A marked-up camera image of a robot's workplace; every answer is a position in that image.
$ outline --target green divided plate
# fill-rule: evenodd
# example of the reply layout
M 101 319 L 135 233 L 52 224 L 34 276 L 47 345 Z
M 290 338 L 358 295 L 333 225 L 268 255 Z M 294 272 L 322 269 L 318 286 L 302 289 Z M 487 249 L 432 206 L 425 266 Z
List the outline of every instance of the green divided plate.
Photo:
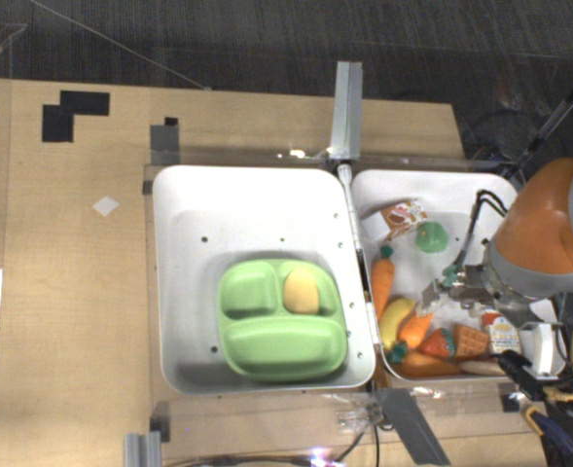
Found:
M 293 314 L 282 303 L 294 269 L 316 280 L 319 312 Z M 264 382 L 310 380 L 336 370 L 346 356 L 346 328 L 334 279 L 313 263 L 255 260 L 224 273 L 219 284 L 219 332 L 228 365 Z

